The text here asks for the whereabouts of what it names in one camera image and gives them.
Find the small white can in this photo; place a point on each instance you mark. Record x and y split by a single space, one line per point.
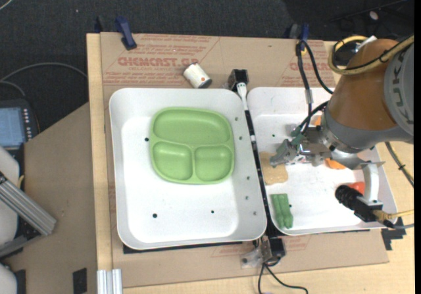
196 76

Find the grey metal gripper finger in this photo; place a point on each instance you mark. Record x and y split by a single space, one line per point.
320 158
282 154

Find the orange toy carrot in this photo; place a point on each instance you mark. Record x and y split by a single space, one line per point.
335 164

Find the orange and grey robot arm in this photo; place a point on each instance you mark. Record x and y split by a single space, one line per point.
365 98

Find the tan toy bread slice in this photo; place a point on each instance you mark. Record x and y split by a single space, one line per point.
273 172

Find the orange toy food piece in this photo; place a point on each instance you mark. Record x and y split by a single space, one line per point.
317 120

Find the black cylinder on white bracket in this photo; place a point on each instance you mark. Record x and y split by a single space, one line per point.
356 202

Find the thin black and white rod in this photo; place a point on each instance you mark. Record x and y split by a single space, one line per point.
255 151

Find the white plastic tray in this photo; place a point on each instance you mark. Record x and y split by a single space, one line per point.
184 213
315 200

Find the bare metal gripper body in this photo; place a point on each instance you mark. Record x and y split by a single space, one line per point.
314 141

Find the green toy asparagus bundle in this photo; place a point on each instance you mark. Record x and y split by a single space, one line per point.
283 212

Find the red toy food piece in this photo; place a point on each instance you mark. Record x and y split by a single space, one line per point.
358 186

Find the green divided plate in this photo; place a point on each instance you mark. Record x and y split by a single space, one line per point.
192 144

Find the brown cardboard board red print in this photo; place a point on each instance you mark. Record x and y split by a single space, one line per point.
171 56

